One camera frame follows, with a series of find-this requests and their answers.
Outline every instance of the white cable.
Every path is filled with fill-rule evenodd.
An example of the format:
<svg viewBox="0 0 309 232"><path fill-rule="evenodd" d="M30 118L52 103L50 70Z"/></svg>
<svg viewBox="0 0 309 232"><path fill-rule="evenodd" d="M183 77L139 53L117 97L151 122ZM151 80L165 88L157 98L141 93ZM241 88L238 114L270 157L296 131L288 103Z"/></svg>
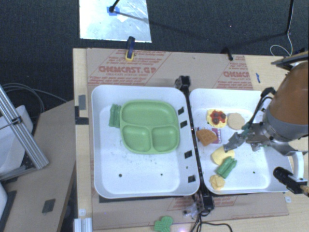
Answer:
<svg viewBox="0 0 309 232"><path fill-rule="evenodd" d="M283 46L281 46L281 45L277 45L277 44L274 44L274 45L272 45L271 47L270 47L270 53L272 54L272 56L275 56L275 54L272 52L272 48L273 47L280 47L281 49L283 49L286 53L287 53L287 55L289 55L289 56L291 56L292 54L293 54L293 44L292 44L292 41L291 41L291 38L290 38L290 28L291 28L291 23L292 23L292 18L293 18L293 11L294 11L294 4L292 5L292 13L291 13L291 20L290 20L290 24L289 24L289 27L288 27L288 30L287 30L287 37L288 37L288 40L289 40L289 42L290 42L290 46L291 46L291 52L289 53L288 52L288 50L286 50Z"/></svg>

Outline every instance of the cardboard sheet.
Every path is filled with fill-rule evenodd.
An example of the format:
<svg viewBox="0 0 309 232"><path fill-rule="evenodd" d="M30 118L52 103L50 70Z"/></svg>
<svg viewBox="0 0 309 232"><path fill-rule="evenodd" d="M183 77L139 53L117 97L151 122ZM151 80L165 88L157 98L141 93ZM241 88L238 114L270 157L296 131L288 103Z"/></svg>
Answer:
<svg viewBox="0 0 309 232"><path fill-rule="evenodd" d="M91 92L101 84L173 87L180 75L191 78L195 88L252 90L245 57L226 55L135 51L132 62L125 60L125 50L87 49L90 158L92 175L93 228L112 229L153 226L162 216L174 223L194 222L182 210L193 203L192 197L111 201L100 199L93 186L93 139ZM284 216L288 214L282 193L264 193L214 198L215 209L205 220L226 220Z"/></svg>

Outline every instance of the blue mark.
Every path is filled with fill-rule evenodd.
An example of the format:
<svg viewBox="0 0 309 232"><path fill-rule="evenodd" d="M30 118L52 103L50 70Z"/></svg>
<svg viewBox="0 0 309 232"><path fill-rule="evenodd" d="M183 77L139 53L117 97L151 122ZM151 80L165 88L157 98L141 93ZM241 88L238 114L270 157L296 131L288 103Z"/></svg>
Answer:
<svg viewBox="0 0 309 232"><path fill-rule="evenodd" d="M113 13L110 12L110 6L106 7L106 10L107 10L107 13L108 13L110 16L116 16L117 13L115 13L115 12L118 12L118 13L120 12L120 9L119 9L117 6L115 7Z"/></svg>
<svg viewBox="0 0 309 232"><path fill-rule="evenodd" d="M259 74L258 74L258 73L255 73L255 74L256 74L256 79L257 79L257 81L258 81L259 83L261 83Z"/></svg>

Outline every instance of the blue and yellow clamp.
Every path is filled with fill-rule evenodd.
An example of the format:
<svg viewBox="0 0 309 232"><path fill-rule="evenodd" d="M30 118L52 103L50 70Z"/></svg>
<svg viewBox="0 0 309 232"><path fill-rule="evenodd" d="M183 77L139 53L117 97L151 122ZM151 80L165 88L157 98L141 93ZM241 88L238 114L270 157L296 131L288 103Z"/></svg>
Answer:
<svg viewBox="0 0 309 232"><path fill-rule="evenodd" d="M135 38L130 36L126 42L126 60L132 61L134 58L134 44L135 44Z"/></svg>

